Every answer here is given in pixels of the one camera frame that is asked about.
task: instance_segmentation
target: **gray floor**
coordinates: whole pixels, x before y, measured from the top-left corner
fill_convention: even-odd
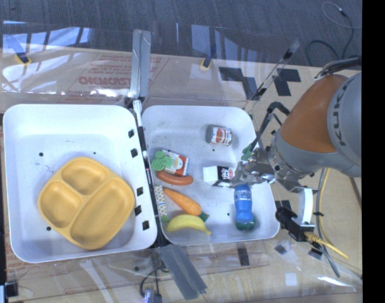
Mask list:
[[[153,50],[158,54],[205,52],[194,50],[192,27],[220,27],[227,28],[228,39],[237,45],[266,49],[267,58],[257,61],[277,62],[295,39],[301,46],[290,60],[294,65],[321,67],[362,55],[362,0],[0,0],[0,46],[5,20],[122,32],[149,30],[158,42]],[[176,28],[181,30],[181,41]],[[126,44],[106,39],[101,47],[124,50]],[[2,214],[0,182],[0,230]],[[4,282],[3,252],[0,237],[0,283]]]

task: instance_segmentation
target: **clear plastic sheet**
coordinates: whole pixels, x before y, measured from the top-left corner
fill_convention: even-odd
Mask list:
[[[132,74],[132,32],[12,21],[5,21],[4,32],[0,48],[1,114],[20,103],[126,104]],[[238,36],[232,29],[198,25],[177,27],[171,38],[153,34],[149,93],[143,109],[157,104],[238,107],[251,116],[257,131],[270,103],[281,101],[292,108],[318,72],[289,62],[275,68],[294,40],[249,32]],[[280,51],[277,58],[269,56],[271,49]],[[206,60],[210,61],[207,68],[203,67]],[[272,71],[275,77],[261,100],[249,100]],[[282,84],[274,84],[278,79]],[[277,116],[284,120],[283,114]],[[261,141],[264,146],[278,126],[274,120],[267,127]],[[320,172],[302,183],[317,187],[319,178]],[[297,210],[296,194],[287,193],[278,184],[271,188],[275,201],[288,200]],[[350,256],[344,259],[329,251],[340,276],[325,255],[312,251],[308,242],[295,242],[280,229],[266,240],[183,246],[207,286],[206,292],[191,302],[362,295],[362,225],[357,196],[349,178],[338,172],[331,173],[325,193],[326,230],[334,244]],[[157,288],[164,302],[184,301],[155,246],[29,264],[20,261],[10,246],[7,206],[4,213],[9,302],[123,302],[124,297],[143,302],[141,291]]]

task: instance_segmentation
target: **yellow cable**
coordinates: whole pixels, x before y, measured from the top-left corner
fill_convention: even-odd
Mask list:
[[[321,209],[321,198],[322,198],[322,195],[323,195],[324,186],[326,185],[327,176],[329,175],[329,171],[330,171],[329,168],[326,168],[326,169],[325,169],[325,171],[324,171],[324,177],[323,177],[323,180],[322,180],[322,183],[321,183],[321,187],[320,187],[319,212],[322,212],[322,209]],[[320,231],[321,231],[323,237],[326,239],[326,242],[328,242],[328,243],[330,243],[331,245],[333,245],[333,243],[330,241],[329,237],[326,235],[326,233],[325,233],[325,231],[324,231],[324,227],[323,227],[322,219],[321,219],[321,218],[319,219],[319,224],[320,224]]]
[[[343,256],[344,258],[347,258],[347,259],[350,259],[345,253],[343,253],[341,250],[335,248],[335,246],[333,246],[332,244],[329,244],[328,242],[320,239],[317,235],[315,235],[313,232],[309,232],[309,231],[305,231],[304,232],[306,238],[308,241],[314,241],[314,242],[317,242],[318,244],[322,244],[322,245],[325,245],[327,247],[329,247],[330,249],[334,250],[336,253],[338,253],[339,255]]]

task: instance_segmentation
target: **white tray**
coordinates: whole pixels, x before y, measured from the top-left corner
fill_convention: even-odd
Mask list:
[[[269,239],[276,235],[280,224],[275,218],[275,202],[269,184],[256,184],[252,188],[252,211],[256,225],[251,231],[237,230],[234,224],[234,189],[212,186],[203,181],[203,167],[221,165],[236,167],[242,150],[256,138],[249,115],[236,107],[153,105],[142,115],[149,158],[162,148],[190,158],[188,175],[194,182],[188,186],[172,186],[157,179],[155,185],[175,189],[195,199],[203,211],[210,215],[206,221],[212,232],[207,236],[202,231],[181,229],[164,234],[179,245],[213,244],[222,242]],[[207,125],[215,124],[232,130],[230,146],[211,145],[205,142]],[[182,213],[168,197],[166,204],[169,218]]]
[[[116,105],[20,104],[4,114],[3,133],[11,247],[21,260],[84,258],[145,249],[154,243],[157,225],[136,123],[128,110]],[[47,230],[37,208],[45,183],[80,156],[91,157],[121,176],[134,190],[135,207],[141,206],[141,213],[133,211],[119,233],[95,251]],[[137,195],[139,188],[143,193]]]

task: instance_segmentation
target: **yellow divided plate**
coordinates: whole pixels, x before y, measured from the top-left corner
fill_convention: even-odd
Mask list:
[[[110,242],[134,206],[131,186],[88,157],[74,158],[62,166],[38,196],[38,210],[47,223],[87,250]]]

